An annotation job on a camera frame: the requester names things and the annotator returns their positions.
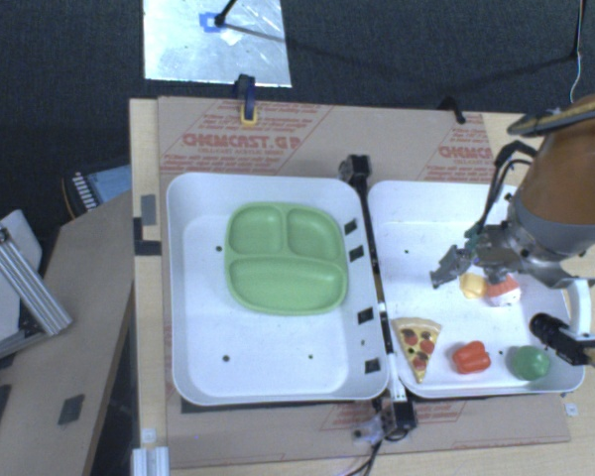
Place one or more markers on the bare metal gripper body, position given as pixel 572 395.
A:
pixel 501 248

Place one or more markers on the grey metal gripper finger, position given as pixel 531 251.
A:
pixel 448 266
pixel 496 274

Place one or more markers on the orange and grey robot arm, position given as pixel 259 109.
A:
pixel 565 176

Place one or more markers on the white and red toy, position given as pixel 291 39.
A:
pixel 503 295

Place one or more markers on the yellow toy block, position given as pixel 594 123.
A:
pixel 471 288

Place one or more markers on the white plastic tray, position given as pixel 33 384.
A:
pixel 426 246
pixel 258 355

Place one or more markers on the thin black and white rod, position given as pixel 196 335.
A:
pixel 373 246

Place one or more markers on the toy pizza slice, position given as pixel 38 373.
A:
pixel 416 340

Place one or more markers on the red toy bell pepper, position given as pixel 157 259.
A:
pixel 471 359

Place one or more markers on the green toy apple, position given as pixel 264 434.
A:
pixel 528 363

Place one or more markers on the green divided plate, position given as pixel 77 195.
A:
pixel 282 285

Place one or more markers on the brown cardboard board red print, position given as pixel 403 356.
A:
pixel 277 444

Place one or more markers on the black cylinder on white bracket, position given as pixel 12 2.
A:
pixel 558 332

